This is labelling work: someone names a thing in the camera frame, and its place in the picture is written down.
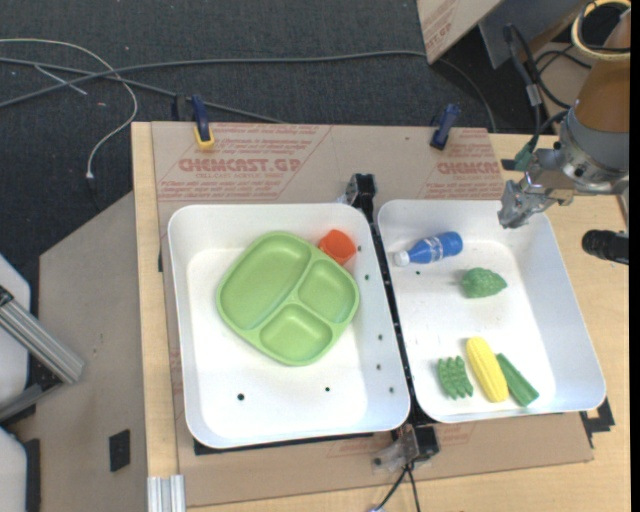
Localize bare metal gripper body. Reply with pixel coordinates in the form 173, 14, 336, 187
523, 144, 631, 207

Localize green grapes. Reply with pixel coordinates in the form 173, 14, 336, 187
459, 267, 509, 300

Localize blue bottle white cap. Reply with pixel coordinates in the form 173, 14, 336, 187
393, 230, 464, 268

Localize white plastic tray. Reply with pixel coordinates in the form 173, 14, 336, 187
167, 202, 413, 450
377, 198, 608, 425

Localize thin black rod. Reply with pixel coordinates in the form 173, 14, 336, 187
360, 202, 417, 427

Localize yellow corn cob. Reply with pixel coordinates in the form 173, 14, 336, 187
465, 336, 511, 404

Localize green corn husk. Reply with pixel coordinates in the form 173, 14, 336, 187
495, 352, 541, 408

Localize orange cup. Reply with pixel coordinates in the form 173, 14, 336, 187
317, 229, 358, 266

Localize green pea pods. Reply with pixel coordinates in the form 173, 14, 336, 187
437, 355, 475, 401

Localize brown cardboard board red print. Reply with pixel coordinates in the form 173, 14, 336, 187
149, 122, 596, 507

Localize green divided plate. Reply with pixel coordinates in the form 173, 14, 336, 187
215, 230, 361, 368

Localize black cylinder on white bracket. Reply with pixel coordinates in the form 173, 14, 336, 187
581, 185, 631, 265

